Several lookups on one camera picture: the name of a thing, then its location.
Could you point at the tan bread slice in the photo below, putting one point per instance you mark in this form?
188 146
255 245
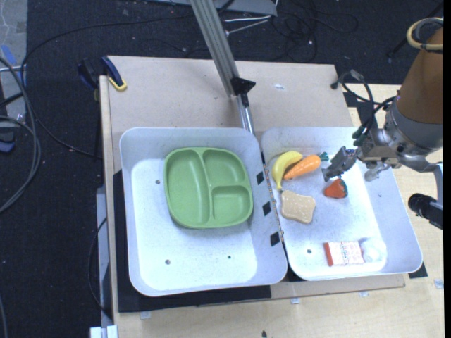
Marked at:
297 207

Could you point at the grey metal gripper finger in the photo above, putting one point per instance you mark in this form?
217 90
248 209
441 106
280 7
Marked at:
372 174
339 164

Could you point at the red strawberry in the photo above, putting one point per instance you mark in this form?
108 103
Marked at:
335 189

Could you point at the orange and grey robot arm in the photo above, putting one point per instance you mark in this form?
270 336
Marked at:
421 93

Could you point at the pale wood board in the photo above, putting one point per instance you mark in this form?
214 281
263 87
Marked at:
176 97

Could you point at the black cylinder on white bracket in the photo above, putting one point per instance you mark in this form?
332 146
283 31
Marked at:
424 206

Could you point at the green divided plate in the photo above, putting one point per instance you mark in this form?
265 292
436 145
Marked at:
208 188

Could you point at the orange carrot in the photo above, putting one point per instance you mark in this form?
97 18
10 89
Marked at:
303 167

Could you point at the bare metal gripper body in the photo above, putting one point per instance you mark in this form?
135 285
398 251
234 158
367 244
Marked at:
378 150

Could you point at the orange and white carton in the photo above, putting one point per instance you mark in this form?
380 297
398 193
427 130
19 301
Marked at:
343 253

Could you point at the white plastic tray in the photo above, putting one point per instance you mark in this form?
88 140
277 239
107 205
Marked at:
197 255
352 224

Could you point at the white round lump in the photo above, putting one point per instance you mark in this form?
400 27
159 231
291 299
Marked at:
372 253

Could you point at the yellow banana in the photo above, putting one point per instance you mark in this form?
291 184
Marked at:
280 167

